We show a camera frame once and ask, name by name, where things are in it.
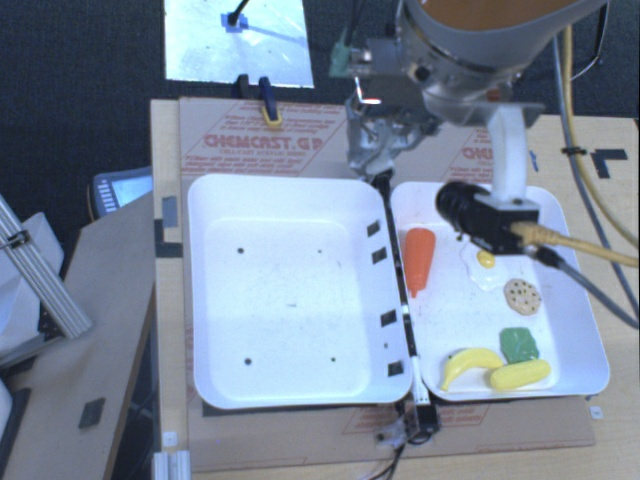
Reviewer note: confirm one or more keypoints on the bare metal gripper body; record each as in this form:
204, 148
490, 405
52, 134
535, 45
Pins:
450, 85

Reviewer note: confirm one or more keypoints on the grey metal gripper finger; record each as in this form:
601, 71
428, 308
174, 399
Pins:
385, 150
359, 143

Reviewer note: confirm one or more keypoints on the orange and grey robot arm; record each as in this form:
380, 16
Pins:
500, 43

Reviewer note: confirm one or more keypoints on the brown cardboard board red print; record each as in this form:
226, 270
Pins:
310, 143

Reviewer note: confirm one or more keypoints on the orange carrot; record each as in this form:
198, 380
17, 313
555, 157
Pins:
419, 255

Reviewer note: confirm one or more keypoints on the thin black and white rod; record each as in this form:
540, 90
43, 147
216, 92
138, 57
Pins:
402, 288

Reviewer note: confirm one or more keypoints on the white fried egg yellow yolk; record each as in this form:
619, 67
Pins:
485, 275

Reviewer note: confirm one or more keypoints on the white plastic tray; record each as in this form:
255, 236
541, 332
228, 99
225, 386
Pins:
465, 318
280, 293

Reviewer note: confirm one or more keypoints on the beige biscuit with dark dots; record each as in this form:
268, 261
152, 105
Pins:
522, 296

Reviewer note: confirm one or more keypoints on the yellow banana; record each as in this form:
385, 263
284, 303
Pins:
472, 359

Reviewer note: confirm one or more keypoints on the green lettuce leaf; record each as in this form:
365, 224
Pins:
519, 345

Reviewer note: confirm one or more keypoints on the yellow corn cob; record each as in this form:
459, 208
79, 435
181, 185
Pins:
520, 374

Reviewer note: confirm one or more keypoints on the black cylinder on white bracket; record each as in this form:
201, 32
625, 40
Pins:
507, 168

